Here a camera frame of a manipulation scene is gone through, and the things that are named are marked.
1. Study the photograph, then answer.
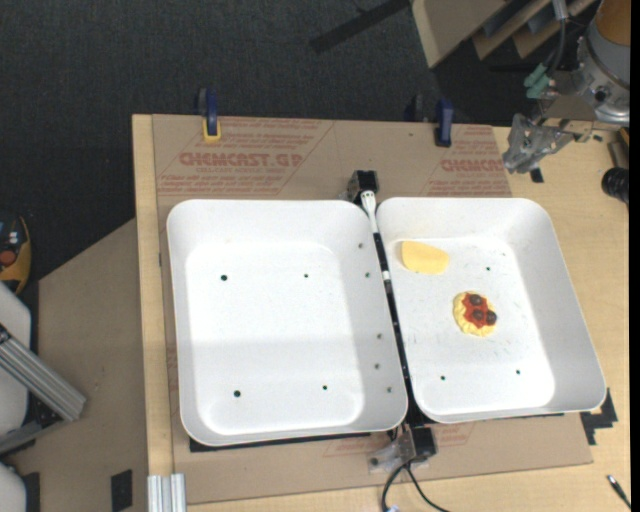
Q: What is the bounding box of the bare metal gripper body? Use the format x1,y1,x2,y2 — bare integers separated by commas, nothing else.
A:
537,49,630,143

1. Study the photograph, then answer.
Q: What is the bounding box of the yellow cheese slice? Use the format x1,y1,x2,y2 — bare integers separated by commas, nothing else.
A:
397,239,451,276

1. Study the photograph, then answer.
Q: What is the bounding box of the yellow pizza with red topping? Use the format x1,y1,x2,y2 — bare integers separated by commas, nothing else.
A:
452,290,499,339

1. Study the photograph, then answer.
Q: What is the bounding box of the thin black and white rod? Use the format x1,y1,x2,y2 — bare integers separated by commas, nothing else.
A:
360,191,417,427

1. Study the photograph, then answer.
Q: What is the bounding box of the brown cardboard board red print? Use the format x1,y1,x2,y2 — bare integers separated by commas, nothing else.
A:
151,113,595,505

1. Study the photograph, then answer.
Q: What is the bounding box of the white plastic tray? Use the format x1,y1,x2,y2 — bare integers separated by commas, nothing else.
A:
374,196,608,425
165,198,410,447

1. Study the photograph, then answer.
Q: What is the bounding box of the black cylinder on white bracket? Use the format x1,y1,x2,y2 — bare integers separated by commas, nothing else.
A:
601,166,630,205

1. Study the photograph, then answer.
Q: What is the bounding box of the black block with thin wires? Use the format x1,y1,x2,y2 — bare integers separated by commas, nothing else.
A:
368,424,439,475
343,169,380,202

